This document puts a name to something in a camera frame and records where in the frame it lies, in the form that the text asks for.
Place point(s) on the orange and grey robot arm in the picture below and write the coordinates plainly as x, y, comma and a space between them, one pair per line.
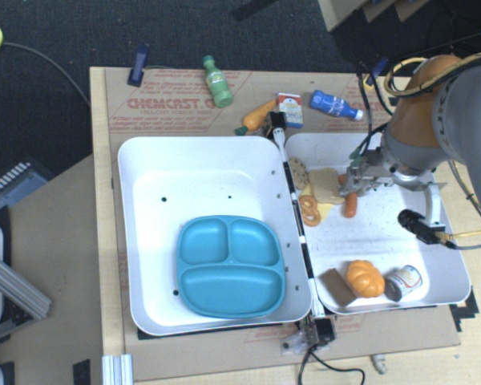
419, 110

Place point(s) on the brown cardboard board red print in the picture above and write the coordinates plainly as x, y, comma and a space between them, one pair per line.
176, 106

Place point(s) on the green bottle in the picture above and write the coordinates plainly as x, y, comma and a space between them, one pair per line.
217, 84

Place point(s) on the yellow cheese slice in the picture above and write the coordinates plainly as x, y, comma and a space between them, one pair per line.
326, 211

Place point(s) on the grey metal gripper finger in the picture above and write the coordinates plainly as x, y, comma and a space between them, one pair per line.
345, 189
363, 191

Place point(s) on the white plastic tray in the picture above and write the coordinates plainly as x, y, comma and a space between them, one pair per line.
369, 243
192, 167

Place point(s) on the beige bread slice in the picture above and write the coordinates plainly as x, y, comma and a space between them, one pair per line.
324, 185

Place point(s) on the blue divided plate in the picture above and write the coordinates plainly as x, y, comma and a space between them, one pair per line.
230, 267

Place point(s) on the brown chocolate chip biscuit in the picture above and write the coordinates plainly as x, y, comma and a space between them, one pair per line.
298, 173

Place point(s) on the blue bottle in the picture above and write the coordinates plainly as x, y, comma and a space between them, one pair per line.
330, 103

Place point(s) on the orange bread roll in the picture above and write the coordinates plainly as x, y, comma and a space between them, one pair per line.
365, 279

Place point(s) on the orange sausage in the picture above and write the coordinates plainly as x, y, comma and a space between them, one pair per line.
350, 207

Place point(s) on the brown rectangular biscuit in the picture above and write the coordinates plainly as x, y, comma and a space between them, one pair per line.
338, 287

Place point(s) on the thin black and white rod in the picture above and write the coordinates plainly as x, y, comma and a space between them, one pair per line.
303, 247

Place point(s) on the white and orange carton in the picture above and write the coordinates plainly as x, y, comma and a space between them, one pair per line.
290, 108

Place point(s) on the orange pretzel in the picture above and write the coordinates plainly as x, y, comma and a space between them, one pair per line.
313, 217

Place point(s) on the small white can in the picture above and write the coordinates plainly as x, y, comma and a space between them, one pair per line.
405, 282

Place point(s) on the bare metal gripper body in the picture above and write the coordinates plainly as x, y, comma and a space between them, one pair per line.
370, 171

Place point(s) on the orange carrot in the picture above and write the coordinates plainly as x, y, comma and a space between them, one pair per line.
258, 114

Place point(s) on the black cylinder on white bracket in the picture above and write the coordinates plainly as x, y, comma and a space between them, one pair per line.
419, 225

